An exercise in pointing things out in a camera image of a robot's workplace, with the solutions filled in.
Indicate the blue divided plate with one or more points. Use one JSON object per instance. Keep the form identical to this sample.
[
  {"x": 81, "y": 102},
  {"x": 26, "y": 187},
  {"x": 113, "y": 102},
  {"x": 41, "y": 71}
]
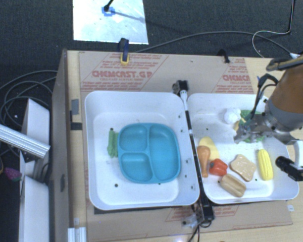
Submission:
[{"x": 156, "y": 145}]

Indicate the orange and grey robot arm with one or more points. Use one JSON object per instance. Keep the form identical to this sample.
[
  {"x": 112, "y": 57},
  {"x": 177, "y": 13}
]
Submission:
[{"x": 290, "y": 92}]

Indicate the green toy lettuce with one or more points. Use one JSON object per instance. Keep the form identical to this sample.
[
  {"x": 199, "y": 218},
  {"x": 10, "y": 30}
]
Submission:
[{"x": 247, "y": 113}]

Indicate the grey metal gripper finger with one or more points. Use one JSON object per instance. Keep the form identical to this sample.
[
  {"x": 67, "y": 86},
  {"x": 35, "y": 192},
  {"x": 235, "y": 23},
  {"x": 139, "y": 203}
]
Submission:
[
  {"x": 254, "y": 136},
  {"x": 240, "y": 136}
]

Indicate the yellow toy corn cob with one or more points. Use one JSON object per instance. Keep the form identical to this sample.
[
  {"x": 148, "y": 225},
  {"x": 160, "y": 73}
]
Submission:
[{"x": 264, "y": 165}]

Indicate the white toy garlic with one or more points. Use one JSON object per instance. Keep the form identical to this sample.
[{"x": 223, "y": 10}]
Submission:
[{"x": 231, "y": 115}]

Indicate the white plastic tray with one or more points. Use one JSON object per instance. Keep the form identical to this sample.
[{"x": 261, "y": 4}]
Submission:
[
  {"x": 106, "y": 185},
  {"x": 257, "y": 193}
]

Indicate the thin black and white rod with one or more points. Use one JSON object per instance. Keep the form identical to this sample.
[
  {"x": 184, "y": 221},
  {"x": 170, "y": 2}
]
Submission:
[{"x": 191, "y": 132}]

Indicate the orange toy chicken drumstick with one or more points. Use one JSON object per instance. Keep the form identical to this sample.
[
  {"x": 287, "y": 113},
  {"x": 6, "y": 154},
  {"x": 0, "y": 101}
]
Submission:
[{"x": 204, "y": 157}]

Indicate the tan toy toast slice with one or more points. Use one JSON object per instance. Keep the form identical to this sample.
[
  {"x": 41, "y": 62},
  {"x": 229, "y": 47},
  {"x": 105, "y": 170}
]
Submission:
[{"x": 243, "y": 167}]

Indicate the black cylinder on white bracket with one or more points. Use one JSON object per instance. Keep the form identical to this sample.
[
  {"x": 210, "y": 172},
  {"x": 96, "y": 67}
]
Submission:
[{"x": 289, "y": 167}]

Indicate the yellow toy lemon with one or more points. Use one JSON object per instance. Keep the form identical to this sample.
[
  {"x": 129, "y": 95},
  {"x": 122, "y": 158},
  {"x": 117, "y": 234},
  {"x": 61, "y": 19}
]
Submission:
[{"x": 209, "y": 145}]

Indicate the tan toy bread bun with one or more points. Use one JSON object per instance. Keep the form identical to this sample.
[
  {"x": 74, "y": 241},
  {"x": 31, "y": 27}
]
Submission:
[{"x": 233, "y": 185}]

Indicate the green toy beans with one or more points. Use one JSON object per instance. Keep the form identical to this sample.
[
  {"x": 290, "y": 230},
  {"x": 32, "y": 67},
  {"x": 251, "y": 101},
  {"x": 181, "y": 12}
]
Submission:
[{"x": 112, "y": 145}]

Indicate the purple toy grapes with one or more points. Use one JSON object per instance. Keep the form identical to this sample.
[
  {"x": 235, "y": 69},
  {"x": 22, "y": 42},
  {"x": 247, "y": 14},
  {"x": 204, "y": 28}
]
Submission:
[{"x": 12, "y": 174}]

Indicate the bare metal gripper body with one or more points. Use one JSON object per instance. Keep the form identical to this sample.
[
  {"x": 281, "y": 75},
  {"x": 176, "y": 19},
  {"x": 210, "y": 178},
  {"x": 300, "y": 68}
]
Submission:
[{"x": 263, "y": 127}]

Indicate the red toy bell pepper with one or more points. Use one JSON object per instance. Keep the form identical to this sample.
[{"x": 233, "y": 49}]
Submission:
[{"x": 218, "y": 167}]

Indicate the brown cardboard board red print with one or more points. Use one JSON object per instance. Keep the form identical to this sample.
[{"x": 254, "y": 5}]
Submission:
[{"x": 151, "y": 72}]

